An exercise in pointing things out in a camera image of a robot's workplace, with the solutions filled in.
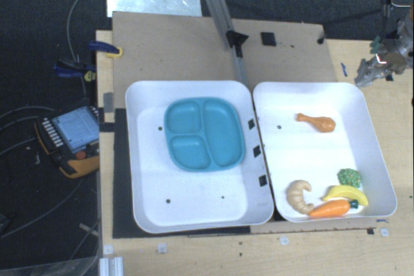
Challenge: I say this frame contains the orange chicken drumstick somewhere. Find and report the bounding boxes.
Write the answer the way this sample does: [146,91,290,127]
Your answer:
[296,112,336,133]

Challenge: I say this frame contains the orange carrot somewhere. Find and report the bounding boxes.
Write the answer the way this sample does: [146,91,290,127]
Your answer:
[308,198,360,218]

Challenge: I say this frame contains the white plastic tray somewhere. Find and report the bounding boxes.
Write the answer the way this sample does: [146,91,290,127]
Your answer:
[125,80,275,235]
[252,81,398,223]

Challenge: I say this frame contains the brown cardboard board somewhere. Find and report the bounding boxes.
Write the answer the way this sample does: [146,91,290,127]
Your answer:
[111,11,378,239]

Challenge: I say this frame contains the blue divided plate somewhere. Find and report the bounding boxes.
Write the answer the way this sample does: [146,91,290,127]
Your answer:
[164,96,246,173]

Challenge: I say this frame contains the beige croissant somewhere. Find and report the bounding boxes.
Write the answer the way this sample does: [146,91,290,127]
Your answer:
[286,179,315,215]

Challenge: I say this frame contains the black block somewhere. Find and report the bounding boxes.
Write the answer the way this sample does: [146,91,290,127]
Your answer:
[261,32,277,47]

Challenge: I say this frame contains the yellow banana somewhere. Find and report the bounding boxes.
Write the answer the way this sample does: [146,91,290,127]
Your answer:
[320,184,369,207]

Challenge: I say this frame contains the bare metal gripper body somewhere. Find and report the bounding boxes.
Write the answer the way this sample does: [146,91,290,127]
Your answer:
[372,37,414,77]

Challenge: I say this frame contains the green peas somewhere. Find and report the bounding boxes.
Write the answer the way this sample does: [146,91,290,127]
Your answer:
[337,168,362,189]

